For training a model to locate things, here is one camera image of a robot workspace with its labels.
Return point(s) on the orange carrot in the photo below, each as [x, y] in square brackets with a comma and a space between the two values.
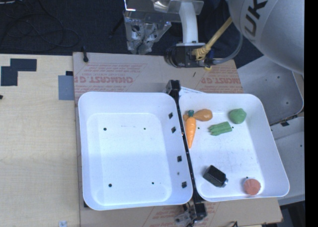
[190, 129]

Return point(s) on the green toy pepper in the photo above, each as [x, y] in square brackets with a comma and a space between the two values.
[237, 116]

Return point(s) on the green toy bean bunch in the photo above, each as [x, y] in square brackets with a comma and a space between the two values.
[220, 128]

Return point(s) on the black box with silver cap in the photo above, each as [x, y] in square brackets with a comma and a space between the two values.
[214, 175]

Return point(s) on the black cylinder on white bracket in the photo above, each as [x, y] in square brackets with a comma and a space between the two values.
[189, 27]

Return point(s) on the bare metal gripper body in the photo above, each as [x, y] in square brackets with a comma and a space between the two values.
[149, 15]

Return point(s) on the yellow-brown toy squash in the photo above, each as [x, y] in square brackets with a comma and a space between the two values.
[204, 115]

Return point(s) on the thin black rod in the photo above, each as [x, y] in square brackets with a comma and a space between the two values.
[188, 156]

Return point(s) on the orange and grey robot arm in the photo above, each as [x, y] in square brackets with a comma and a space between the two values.
[273, 22]

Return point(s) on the brown cardboard board red print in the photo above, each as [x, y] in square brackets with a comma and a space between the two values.
[154, 72]

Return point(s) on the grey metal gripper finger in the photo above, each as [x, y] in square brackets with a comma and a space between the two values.
[133, 44]
[149, 39]

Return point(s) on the white plastic tray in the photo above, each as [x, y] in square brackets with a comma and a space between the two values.
[236, 154]
[134, 151]

